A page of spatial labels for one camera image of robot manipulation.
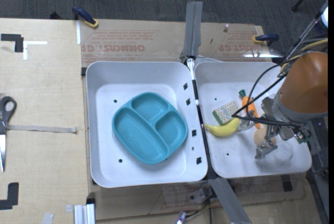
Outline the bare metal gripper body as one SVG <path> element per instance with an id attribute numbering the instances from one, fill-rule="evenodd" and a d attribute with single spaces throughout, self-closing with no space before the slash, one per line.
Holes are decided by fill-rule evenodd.
<path id="1" fill-rule="evenodd" d="M 300 131 L 301 124 L 292 119 L 293 113 L 283 106 L 278 97 L 266 97 L 261 103 L 264 118 L 270 122 L 271 133 L 288 140 Z"/>

